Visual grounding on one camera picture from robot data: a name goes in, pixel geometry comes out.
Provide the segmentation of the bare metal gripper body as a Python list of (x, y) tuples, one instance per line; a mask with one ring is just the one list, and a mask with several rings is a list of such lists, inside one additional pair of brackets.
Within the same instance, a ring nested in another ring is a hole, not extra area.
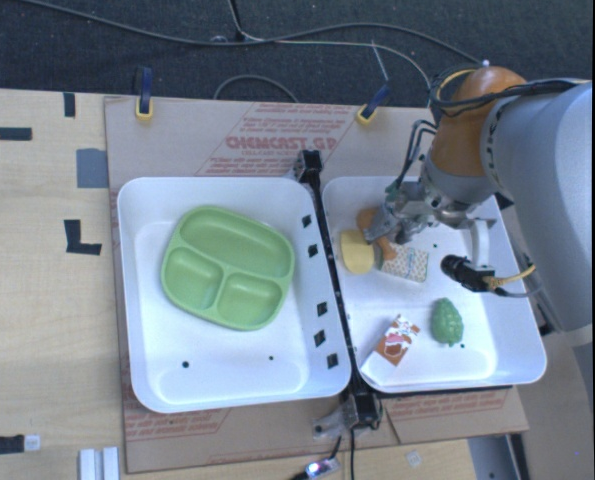
[(415, 234), (438, 224), (459, 228), (477, 203), (453, 200), (433, 184), (394, 181), (385, 190), (380, 226), (387, 233)]

